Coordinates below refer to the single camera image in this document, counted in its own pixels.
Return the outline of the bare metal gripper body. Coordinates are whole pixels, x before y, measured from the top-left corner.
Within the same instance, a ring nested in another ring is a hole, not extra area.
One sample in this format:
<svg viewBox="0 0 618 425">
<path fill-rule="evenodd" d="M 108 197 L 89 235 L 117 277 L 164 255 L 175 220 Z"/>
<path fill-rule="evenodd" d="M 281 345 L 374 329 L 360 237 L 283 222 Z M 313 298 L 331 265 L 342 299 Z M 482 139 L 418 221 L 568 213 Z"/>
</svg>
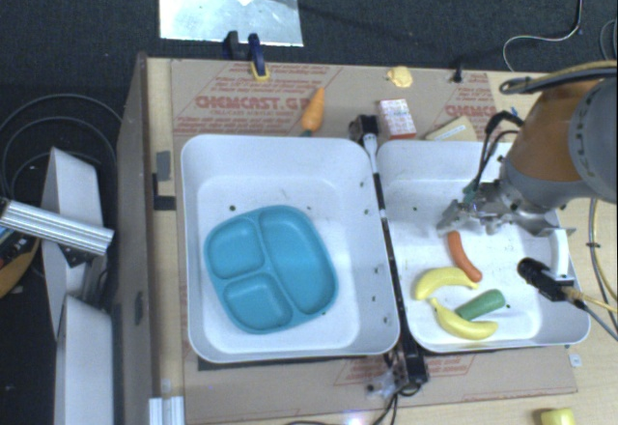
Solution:
<svg viewBox="0 0 618 425">
<path fill-rule="evenodd" d="M 506 179 L 479 183 L 475 189 L 468 186 L 463 202 L 466 214 L 481 225 L 483 217 L 495 215 L 502 218 L 502 226 L 518 226 L 533 237 L 548 237 L 557 231 L 570 236 L 576 231 L 575 227 L 563 227 L 555 210 L 525 199 Z"/>
</svg>

